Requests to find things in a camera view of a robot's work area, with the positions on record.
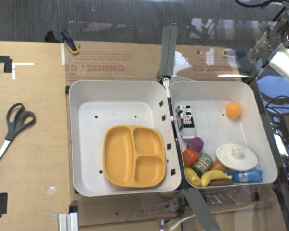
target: metal bracket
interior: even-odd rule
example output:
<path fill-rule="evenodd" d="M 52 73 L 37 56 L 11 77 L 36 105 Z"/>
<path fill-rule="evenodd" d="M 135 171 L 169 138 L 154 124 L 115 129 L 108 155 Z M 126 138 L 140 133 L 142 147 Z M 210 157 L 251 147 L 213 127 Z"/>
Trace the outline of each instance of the metal bracket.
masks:
<path fill-rule="evenodd" d="M 199 189 L 189 188 L 183 190 L 183 195 L 187 199 L 189 206 L 192 208 L 195 217 L 200 223 L 202 230 L 205 231 L 220 231 L 218 223 L 211 213 L 207 203 L 204 201 Z"/>
<path fill-rule="evenodd" d="M 77 212 L 59 214 L 59 231 L 78 231 Z"/>
<path fill-rule="evenodd" d="M 175 45 L 178 36 L 178 26 L 170 25 L 163 28 L 162 51 L 158 74 L 172 76 L 174 69 Z"/>

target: gray bar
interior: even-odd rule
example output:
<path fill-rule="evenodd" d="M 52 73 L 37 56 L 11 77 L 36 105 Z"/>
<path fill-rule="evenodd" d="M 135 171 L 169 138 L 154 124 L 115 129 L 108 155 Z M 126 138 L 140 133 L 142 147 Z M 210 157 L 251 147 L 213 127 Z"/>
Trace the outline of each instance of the gray bar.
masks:
<path fill-rule="evenodd" d="M 207 203 L 204 201 L 200 191 L 197 188 L 189 188 L 183 190 L 183 194 L 192 208 L 202 230 L 204 231 L 220 231 L 220 227 L 216 222 Z"/>
<path fill-rule="evenodd" d="M 162 51 L 159 67 L 159 74 L 161 76 L 173 75 L 177 35 L 178 35 L 177 25 L 171 25 L 163 28 Z"/>

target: white container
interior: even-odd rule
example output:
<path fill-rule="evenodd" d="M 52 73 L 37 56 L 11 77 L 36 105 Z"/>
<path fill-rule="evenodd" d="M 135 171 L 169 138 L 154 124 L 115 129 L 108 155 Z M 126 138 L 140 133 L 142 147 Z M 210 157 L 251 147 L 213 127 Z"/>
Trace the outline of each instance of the white container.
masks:
<path fill-rule="evenodd" d="M 180 165 L 162 85 L 154 81 L 80 80 L 72 84 L 69 95 L 73 181 L 81 195 L 167 192 L 179 187 Z M 166 173 L 159 185 L 144 189 L 119 187 L 100 172 L 103 171 L 104 136 L 116 125 L 149 127 L 162 136 Z"/>
<path fill-rule="evenodd" d="M 276 180 L 277 167 L 253 91 L 247 84 L 234 81 L 176 81 L 170 86 L 170 96 L 173 110 L 180 105 L 191 106 L 195 136 L 204 141 L 202 152 L 208 154 L 213 160 L 217 159 L 217 148 L 228 143 L 243 145 L 256 154 L 258 159 L 256 169 L 263 171 L 263 181 L 235 183 L 233 186 L 266 184 Z M 229 118 L 225 112 L 229 102 L 237 102 L 241 106 L 242 113 L 236 119 Z M 181 150 L 184 151 L 188 140 L 178 135 L 178 141 Z"/>

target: toy banana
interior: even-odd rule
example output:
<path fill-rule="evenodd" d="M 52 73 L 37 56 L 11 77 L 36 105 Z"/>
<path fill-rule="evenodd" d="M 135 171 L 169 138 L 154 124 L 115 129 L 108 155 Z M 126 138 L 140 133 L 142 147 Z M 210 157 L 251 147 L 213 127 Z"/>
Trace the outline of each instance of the toy banana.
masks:
<path fill-rule="evenodd" d="M 190 167 L 185 167 L 185 175 L 187 179 L 189 180 L 189 182 L 193 184 L 195 187 L 200 185 L 201 183 L 200 177 Z"/>
<path fill-rule="evenodd" d="M 201 186 L 205 187 L 210 184 L 212 180 L 222 180 L 222 179 L 231 179 L 231 175 L 226 175 L 224 172 L 213 169 L 205 172 L 201 177 Z"/>

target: black scissors handle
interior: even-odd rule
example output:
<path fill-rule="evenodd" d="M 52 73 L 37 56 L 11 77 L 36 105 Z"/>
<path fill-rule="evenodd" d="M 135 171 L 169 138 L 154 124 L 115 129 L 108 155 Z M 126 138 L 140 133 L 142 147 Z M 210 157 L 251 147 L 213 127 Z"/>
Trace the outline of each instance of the black scissors handle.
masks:
<path fill-rule="evenodd" d="M 10 122 L 10 116 L 13 110 L 20 106 L 20 109 L 15 114 L 14 120 Z M 25 123 L 27 118 L 32 118 L 29 122 Z M 8 111 L 6 115 L 6 122 L 8 124 L 8 133 L 5 137 L 6 140 L 12 141 L 16 135 L 24 130 L 25 128 L 35 124 L 36 117 L 33 112 L 25 111 L 25 107 L 22 103 L 14 104 Z"/>

